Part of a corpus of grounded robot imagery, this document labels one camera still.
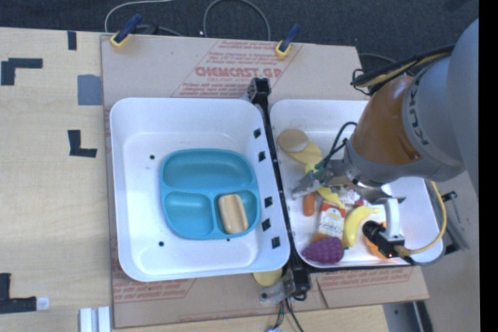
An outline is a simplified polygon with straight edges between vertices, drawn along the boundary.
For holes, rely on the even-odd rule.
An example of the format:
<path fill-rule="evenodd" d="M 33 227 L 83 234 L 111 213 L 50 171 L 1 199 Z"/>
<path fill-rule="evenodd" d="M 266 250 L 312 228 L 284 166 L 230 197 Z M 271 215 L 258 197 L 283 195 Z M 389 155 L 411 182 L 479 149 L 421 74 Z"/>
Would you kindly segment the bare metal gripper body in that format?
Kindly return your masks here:
<path fill-rule="evenodd" d="M 320 176 L 320 183 L 324 187 L 352 185 L 355 192 L 370 203 L 386 200 L 381 183 L 361 176 L 355 166 L 343 160 L 330 160 Z"/>

